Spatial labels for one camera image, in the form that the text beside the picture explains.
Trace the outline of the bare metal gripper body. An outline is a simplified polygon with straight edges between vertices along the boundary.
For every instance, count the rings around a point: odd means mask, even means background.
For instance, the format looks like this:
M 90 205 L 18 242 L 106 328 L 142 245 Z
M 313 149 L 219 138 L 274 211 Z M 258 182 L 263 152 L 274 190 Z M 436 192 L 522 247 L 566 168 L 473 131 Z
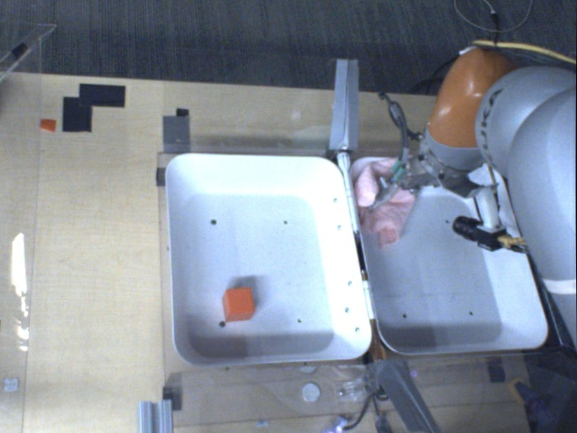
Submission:
M 419 154 L 408 160 L 398 184 L 409 191 L 429 186 L 439 187 L 444 176 L 445 168 L 435 157 Z

